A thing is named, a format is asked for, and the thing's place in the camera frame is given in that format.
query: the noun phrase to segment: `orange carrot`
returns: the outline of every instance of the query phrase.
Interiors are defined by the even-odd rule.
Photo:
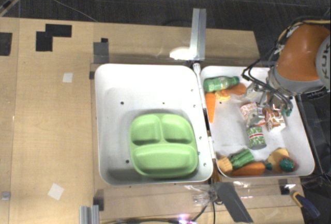
[[[265,170],[265,165],[262,162],[253,162],[241,167],[231,173],[232,176],[249,176],[261,175]]]
[[[208,119],[209,119],[209,122],[212,123],[214,120],[214,114],[215,114],[216,96],[214,93],[206,93],[205,98],[206,98]]]

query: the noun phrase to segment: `green plate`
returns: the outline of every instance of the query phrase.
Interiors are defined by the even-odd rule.
[[[180,115],[146,114],[130,126],[133,166],[151,178],[177,178],[198,165],[198,150],[190,123]]]

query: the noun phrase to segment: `green can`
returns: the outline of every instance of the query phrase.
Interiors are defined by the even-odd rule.
[[[267,147],[265,144],[262,127],[250,127],[247,129],[249,144],[252,150],[260,150]]]

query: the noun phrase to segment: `toy soda bottle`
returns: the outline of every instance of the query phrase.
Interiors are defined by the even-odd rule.
[[[238,77],[218,77],[214,79],[207,79],[203,82],[203,88],[206,93],[211,93],[213,91],[219,91],[220,89],[227,89],[232,85],[239,83]]]

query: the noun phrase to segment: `white paper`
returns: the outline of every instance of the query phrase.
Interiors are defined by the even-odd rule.
[[[72,82],[73,73],[64,73],[63,82]]]
[[[63,191],[64,189],[60,185],[53,183],[48,195],[56,200],[60,200]]]

